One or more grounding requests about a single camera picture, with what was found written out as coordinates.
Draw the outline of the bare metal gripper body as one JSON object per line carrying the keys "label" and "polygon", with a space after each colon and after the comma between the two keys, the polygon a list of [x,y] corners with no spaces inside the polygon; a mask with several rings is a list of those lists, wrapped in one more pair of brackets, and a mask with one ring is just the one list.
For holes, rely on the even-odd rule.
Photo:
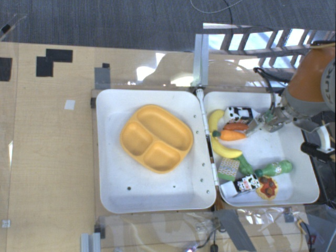
{"label": "bare metal gripper body", "polygon": [[273,133],[290,123],[293,119],[292,110],[289,106],[270,107],[262,113],[258,121],[261,122],[261,127],[266,131]]}

